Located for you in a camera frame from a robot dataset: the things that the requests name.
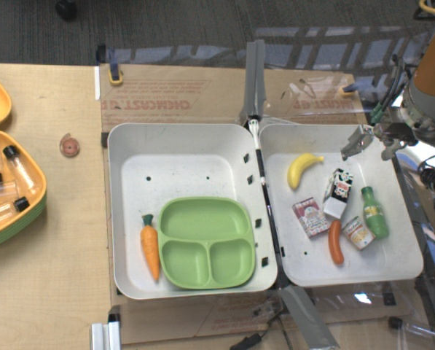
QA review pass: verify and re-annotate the small white and yellow can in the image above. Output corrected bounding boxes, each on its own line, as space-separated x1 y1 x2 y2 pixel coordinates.
341 215 377 251

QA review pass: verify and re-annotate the small pink tape roll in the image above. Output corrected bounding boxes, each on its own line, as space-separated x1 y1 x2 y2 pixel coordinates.
59 132 81 158

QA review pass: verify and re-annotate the yellow banana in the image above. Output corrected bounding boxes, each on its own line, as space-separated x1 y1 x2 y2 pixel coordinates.
286 152 325 191

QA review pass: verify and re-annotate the green bottle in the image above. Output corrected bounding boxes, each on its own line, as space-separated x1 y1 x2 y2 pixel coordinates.
360 186 391 241

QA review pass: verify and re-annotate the white plastic tray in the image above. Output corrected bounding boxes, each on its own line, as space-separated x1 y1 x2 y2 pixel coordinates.
106 122 279 301
257 123 425 289

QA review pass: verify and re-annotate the orange sausage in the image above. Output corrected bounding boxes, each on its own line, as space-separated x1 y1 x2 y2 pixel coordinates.
328 219 345 266

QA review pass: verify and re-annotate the orange carrot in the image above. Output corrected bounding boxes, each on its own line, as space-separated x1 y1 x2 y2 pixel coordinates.
140 214 162 282

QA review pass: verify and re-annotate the green divided plate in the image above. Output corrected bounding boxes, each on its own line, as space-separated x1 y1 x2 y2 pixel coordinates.
157 196 257 291

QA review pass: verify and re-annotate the brown cardboard board red print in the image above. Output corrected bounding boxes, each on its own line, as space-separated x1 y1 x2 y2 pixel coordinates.
99 63 415 346

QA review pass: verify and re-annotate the red and white packet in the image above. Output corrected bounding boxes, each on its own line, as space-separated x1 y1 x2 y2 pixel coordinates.
291 196 331 238

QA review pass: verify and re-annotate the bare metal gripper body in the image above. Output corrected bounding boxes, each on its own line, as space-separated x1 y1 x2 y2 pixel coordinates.
372 106 435 149

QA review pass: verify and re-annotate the black and white milk carton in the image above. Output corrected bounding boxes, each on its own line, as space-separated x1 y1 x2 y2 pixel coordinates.
322 168 354 219

